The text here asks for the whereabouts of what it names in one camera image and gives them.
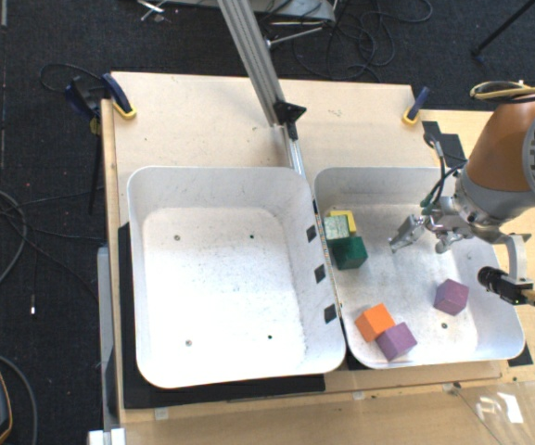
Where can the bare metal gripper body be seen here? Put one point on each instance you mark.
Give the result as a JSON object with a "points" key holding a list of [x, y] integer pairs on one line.
{"points": [[462, 220]]}

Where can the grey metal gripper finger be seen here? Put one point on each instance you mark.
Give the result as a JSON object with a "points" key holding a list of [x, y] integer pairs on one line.
{"points": [[408, 232], [448, 239]]}

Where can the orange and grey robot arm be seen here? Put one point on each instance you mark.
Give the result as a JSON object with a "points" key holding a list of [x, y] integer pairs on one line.
{"points": [[503, 156]]}

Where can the white plastic tray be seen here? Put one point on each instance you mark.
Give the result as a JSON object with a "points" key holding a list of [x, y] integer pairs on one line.
{"points": [[406, 276], [220, 276]]}

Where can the purple cube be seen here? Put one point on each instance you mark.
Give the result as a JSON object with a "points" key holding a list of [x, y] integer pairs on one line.
{"points": [[396, 341], [451, 297]]}

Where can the dark green cube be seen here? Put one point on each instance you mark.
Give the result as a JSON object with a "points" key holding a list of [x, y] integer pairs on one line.
{"points": [[349, 252]]}

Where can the yellow cube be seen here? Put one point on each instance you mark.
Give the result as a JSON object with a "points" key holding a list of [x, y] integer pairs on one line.
{"points": [[347, 216]]}

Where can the pale green cube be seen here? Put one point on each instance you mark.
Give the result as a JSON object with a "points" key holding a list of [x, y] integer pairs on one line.
{"points": [[336, 227]]}

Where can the orange cube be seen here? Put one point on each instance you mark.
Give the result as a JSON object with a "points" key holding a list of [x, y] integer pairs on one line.
{"points": [[374, 320]]}

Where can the pale wood board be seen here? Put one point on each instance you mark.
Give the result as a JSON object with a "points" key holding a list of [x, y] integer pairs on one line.
{"points": [[202, 123]]}

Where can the black cylinder on white bracket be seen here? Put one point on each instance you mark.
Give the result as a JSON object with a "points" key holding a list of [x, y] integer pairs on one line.
{"points": [[499, 283]]}

